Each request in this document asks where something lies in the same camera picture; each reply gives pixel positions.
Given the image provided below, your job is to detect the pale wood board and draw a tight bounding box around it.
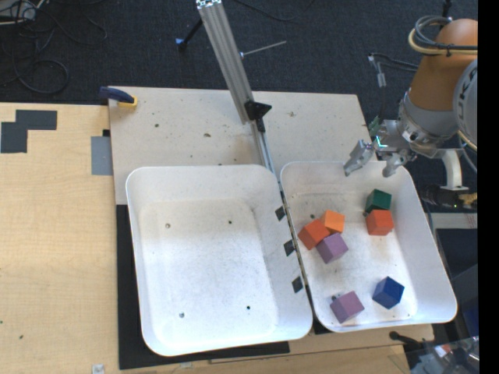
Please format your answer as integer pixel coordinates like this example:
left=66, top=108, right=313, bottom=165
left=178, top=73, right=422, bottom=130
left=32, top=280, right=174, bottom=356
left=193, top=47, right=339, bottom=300
left=107, top=86, right=436, bottom=365

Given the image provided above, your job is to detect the blue cube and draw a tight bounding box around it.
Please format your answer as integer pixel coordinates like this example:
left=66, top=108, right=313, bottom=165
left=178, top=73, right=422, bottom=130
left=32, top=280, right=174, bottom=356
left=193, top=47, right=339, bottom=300
left=371, top=275, right=405, bottom=310

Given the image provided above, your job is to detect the purple cube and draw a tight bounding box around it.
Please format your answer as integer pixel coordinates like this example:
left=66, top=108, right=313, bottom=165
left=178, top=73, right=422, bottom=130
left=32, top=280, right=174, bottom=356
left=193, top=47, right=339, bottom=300
left=329, top=290, right=366, bottom=324
left=314, top=231, right=349, bottom=265

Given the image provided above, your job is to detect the light orange cube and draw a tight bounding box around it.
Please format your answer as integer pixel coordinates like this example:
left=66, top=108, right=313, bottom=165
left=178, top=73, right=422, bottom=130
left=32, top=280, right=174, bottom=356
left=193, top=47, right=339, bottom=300
left=320, top=209, right=346, bottom=235

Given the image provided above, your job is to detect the white plastic tray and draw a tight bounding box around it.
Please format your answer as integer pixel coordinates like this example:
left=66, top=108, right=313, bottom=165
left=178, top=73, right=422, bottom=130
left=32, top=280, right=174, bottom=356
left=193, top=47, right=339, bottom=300
left=279, top=160, right=458, bottom=333
left=124, top=164, right=315, bottom=358

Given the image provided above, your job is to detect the dark orange cube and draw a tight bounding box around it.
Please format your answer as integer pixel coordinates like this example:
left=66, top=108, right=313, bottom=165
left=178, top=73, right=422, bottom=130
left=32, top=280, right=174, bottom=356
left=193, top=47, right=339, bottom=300
left=365, top=209, right=395, bottom=237
left=297, top=218, right=331, bottom=251

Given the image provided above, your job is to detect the green cube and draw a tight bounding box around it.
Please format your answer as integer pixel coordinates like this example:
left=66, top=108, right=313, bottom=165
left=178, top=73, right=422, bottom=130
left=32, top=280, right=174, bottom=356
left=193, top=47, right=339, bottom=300
left=364, top=188, right=393, bottom=214

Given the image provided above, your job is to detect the black cylinder on white bracket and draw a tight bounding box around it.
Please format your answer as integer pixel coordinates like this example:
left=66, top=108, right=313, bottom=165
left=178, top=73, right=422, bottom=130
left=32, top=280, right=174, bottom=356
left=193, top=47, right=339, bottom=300
left=419, top=148, right=479, bottom=210

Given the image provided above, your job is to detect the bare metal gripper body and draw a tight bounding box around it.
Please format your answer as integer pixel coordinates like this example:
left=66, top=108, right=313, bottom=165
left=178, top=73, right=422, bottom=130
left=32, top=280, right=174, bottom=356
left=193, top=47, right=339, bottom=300
left=373, top=118, right=438, bottom=161

